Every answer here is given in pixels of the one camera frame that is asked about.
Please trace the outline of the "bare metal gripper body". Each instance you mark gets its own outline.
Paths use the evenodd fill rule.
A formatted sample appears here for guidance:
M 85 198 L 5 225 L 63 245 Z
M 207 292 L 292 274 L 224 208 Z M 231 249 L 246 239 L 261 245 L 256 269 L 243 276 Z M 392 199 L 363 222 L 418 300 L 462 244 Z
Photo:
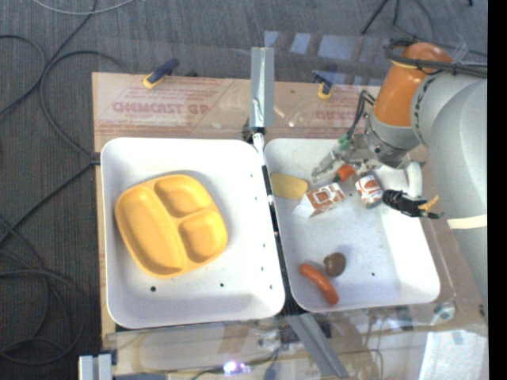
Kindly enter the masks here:
M 371 167 L 386 165 L 394 169 L 405 169 L 410 159 L 408 150 L 402 150 L 386 144 L 376 135 L 345 135 L 338 140 L 338 155 L 348 163 L 364 163 Z

